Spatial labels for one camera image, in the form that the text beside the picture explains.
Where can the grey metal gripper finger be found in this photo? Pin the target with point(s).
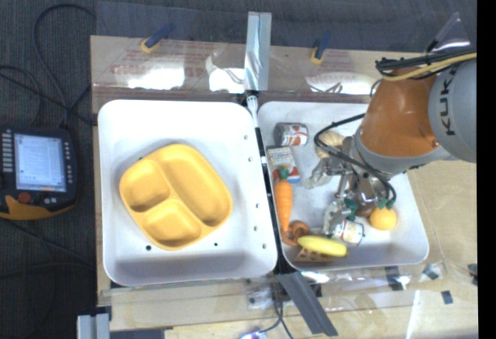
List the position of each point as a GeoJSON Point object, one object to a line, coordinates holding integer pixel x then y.
{"type": "Point", "coordinates": [335, 213]}
{"type": "Point", "coordinates": [321, 172]}

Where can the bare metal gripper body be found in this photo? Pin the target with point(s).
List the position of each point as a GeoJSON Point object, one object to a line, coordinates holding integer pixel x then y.
{"type": "Point", "coordinates": [364, 190]}

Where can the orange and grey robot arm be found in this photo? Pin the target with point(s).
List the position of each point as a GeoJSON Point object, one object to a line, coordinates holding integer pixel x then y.
{"type": "Point", "coordinates": [403, 116]}

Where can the yellow round fruit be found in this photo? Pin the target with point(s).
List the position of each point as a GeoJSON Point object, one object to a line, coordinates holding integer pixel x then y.
{"type": "Point", "coordinates": [383, 218]}

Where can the yellow banana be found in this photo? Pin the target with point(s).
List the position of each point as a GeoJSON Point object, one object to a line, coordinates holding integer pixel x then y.
{"type": "Point", "coordinates": [321, 245]}

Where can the beige bread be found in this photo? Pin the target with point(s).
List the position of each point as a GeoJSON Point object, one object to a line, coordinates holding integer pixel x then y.
{"type": "Point", "coordinates": [333, 139]}

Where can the white and red food carton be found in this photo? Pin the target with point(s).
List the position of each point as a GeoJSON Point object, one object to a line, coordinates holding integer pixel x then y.
{"type": "Point", "coordinates": [283, 159]}

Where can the brown pretzel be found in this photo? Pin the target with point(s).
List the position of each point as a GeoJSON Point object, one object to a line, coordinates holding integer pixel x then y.
{"type": "Point", "coordinates": [296, 229]}

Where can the orange carrot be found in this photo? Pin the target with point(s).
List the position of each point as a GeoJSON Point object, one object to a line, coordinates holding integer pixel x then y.
{"type": "Point", "coordinates": [283, 199]}

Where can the small can, red white label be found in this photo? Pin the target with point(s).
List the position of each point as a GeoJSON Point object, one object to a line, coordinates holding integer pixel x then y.
{"type": "Point", "coordinates": [291, 134]}

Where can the white plastic tray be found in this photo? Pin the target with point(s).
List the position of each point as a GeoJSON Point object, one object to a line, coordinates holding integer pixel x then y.
{"type": "Point", "coordinates": [178, 116]}
{"type": "Point", "coordinates": [403, 240]}

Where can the brown cardboard board, red print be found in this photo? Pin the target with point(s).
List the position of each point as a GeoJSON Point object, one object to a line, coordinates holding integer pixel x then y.
{"type": "Point", "coordinates": [445, 213]}

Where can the yellow divided plate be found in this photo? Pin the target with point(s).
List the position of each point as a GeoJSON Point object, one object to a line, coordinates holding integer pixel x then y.
{"type": "Point", "coordinates": [174, 194]}

